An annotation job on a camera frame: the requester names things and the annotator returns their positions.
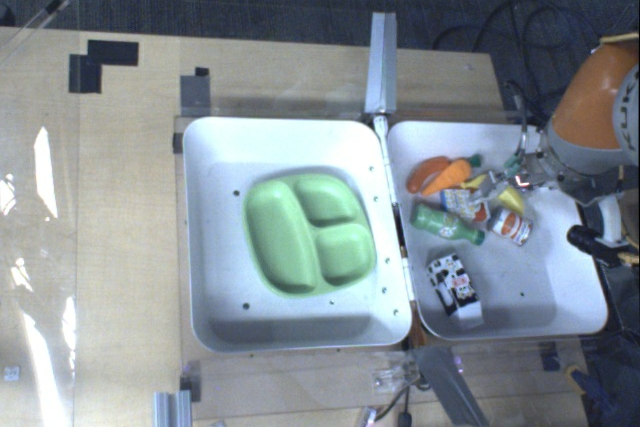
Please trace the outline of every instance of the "metal bracket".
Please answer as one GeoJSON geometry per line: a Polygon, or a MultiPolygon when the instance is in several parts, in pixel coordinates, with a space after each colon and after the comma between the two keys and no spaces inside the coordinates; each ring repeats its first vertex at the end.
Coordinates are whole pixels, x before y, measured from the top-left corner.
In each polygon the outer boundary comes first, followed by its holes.
{"type": "Polygon", "coordinates": [[[191,427],[191,391],[153,395],[153,427],[191,427]]]}
{"type": "Polygon", "coordinates": [[[196,68],[195,75],[180,76],[182,116],[211,116],[211,77],[208,68],[196,68]]]}
{"type": "Polygon", "coordinates": [[[411,267],[409,266],[409,259],[402,259],[402,271],[404,273],[404,282],[407,285],[407,295],[409,296],[409,302],[416,300],[416,292],[413,287],[413,278],[411,277],[411,267]]]}
{"type": "Polygon", "coordinates": [[[366,114],[385,114],[396,110],[397,27],[395,13],[373,13],[364,102],[366,114]]]}

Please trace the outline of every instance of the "soda can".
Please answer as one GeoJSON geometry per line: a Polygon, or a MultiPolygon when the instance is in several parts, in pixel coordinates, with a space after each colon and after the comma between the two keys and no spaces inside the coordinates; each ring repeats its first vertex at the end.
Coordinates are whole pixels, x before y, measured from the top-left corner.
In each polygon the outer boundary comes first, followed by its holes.
{"type": "Polygon", "coordinates": [[[532,227],[533,222],[531,219],[522,217],[503,207],[495,211],[487,224],[487,228],[493,233],[511,240],[518,246],[522,246],[527,241],[532,227]]]}

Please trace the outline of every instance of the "green divided tray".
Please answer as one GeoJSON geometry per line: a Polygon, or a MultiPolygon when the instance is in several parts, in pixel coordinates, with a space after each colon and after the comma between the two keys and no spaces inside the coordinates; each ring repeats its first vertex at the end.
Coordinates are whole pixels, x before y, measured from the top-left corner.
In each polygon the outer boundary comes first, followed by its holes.
{"type": "Polygon", "coordinates": [[[263,281],[287,296],[347,287],[375,266],[360,202],[331,175],[291,175],[255,185],[244,201],[244,224],[263,281]]]}

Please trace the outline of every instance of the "yellow object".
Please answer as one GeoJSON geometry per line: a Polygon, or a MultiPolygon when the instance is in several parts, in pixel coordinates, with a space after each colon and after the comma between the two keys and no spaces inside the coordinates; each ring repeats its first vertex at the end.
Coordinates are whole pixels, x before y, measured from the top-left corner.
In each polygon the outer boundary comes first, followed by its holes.
{"type": "Polygon", "coordinates": [[[620,41],[630,41],[633,39],[638,39],[637,32],[629,32],[627,34],[617,34],[615,36],[602,36],[600,38],[600,43],[604,45],[605,43],[619,43],[620,41]]]}
{"type": "Polygon", "coordinates": [[[486,174],[478,175],[475,178],[472,178],[471,180],[462,182],[460,184],[460,188],[461,189],[478,189],[480,187],[480,184],[484,181],[486,177],[487,177],[486,174]]]}
{"type": "Polygon", "coordinates": [[[503,206],[518,215],[524,215],[524,201],[520,193],[509,186],[498,195],[498,200],[503,206]]]}
{"type": "Polygon", "coordinates": [[[564,369],[564,376],[569,382],[569,385],[578,395],[586,395],[586,392],[580,387],[580,385],[576,382],[576,380],[571,375],[575,371],[581,372],[580,367],[578,365],[569,365],[564,369]]]}
{"type": "Polygon", "coordinates": [[[620,260],[622,260],[624,263],[628,265],[640,264],[640,258],[638,257],[638,255],[634,255],[633,253],[628,253],[626,251],[622,253],[618,253],[618,258],[620,258],[620,260]]]}

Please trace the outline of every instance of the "plastic sheet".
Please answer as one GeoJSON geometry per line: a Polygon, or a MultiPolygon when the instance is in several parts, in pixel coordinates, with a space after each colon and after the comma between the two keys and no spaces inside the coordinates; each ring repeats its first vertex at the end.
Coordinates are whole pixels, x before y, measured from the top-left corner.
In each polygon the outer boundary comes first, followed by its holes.
{"type": "MultiPolygon", "coordinates": [[[[13,6],[0,28],[0,423],[73,424],[78,100],[69,54],[38,31],[78,0],[13,6]]],[[[77,46],[76,33],[67,43],[77,46]]]]}

